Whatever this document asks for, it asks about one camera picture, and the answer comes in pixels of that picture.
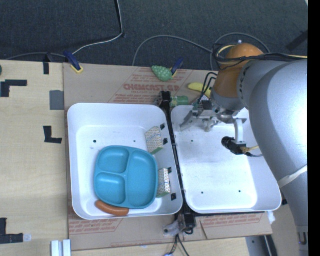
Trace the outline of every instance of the cardboard box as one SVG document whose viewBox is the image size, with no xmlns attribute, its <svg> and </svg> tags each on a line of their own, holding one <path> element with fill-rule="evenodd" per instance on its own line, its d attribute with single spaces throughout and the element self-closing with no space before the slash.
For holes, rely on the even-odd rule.
<svg viewBox="0 0 320 256">
<path fill-rule="evenodd" d="M 70 64 L 63 64 L 64 109 L 77 103 L 153 104 L 161 91 L 172 97 L 188 96 L 189 103 L 200 93 L 188 89 L 190 83 L 203 83 L 208 71 L 180 69 L 173 80 L 159 81 L 149 67 L 81 64 L 83 72 L 75 73 Z M 68 225 L 72 250 L 172 243 L 164 236 L 165 226 L 174 222 L 173 215 L 84 220 L 73 211 L 68 123 L 66 125 L 66 167 L 68 175 Z M 272 234 L 268 214 L 244 213 L 199 216 L 193 234 L 183 235 L 184 241 L 225 239 Z"/>
</svg>

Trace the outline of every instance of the table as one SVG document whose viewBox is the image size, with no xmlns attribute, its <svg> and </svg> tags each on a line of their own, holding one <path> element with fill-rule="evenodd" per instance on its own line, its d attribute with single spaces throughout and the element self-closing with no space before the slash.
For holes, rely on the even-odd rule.
<svg viewBox="0 0 320 256">
<path fill-rule="evenodd" d="M 31 234 L 29 242 L 1 244 L 0 255 L 50 255 L 50 242 L 68 239 L 64 110 L 50 110 L 50 91 L 64 90 L 63 64 L 1 60 L 0 81 L 27 80 L 0 97 L 0 218 L 7 234 Z M 45 143 L 44 126 L 59 143 Z M 248 256 L 245 238 L 184 243 L 192 256 Z M 74 251 L 73 256 L 161 256 L 172 244 Z M 176 256 L 184 255 L 181 247 Z"/>
</svg>

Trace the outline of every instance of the brown hot dog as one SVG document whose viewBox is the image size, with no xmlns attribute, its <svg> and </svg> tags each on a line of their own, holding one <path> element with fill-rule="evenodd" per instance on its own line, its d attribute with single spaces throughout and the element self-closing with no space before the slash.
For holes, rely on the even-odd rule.
<svg viewBox="0 0 320 256">
<path fill-rule="evenodd" d="M 129 208 L 112 206 L 100 200 L 95 202 L 95 206 L 107 214 L 116 216 L 126 216 L 129 213 Z"/>
</svg>

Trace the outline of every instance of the green toy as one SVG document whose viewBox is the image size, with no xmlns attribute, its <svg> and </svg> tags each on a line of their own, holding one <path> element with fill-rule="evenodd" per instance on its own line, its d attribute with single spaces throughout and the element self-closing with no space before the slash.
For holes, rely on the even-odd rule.
<svg viewBox="0 0 320 256">
<path fill-rule="evenodd" d="M 155 76 L 162 82 L 167 82 L 173 79 L 172 72 L 169 68 L 164 66 L 152 66 L 151 67 Z"/>
</svg>

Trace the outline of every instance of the blue object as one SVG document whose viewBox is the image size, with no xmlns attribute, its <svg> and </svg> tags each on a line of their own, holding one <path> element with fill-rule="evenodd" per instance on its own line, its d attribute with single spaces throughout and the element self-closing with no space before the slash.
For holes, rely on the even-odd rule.
<svg viewBox="0 0 320 256">
<path fill-rule="evenodd" d="M 171 69 L 172 75 L 174 75 L 174 74 L 176 73 L 176 71 L 183 66 L 183 64 L 184 64 L 184 58 L 181 57 L 181 58 L 179 58 L 179 59 L 177 60 L 177 62 L 176 62 L 176 63 L 174 64 L 174 66 L 172 67 L 172 69 Z"/>
<path fill-rule="evenodd" d="M 94 191 L 106 204 L 129 209 L 150 206 L 158 191 L 158 165 L 149 152 L 107 146 L 95 162 Z"/>
<path fill-rule="evenodd" d="M 71 65 L 77 70 L 80 71 L 81 67 L 79 62 L 77 61 L 76 57 L 69 51 L 65 50 L 63 52 L 63 55 L 68 59 L 68 61 L 71 63 Z"/>
</svg>

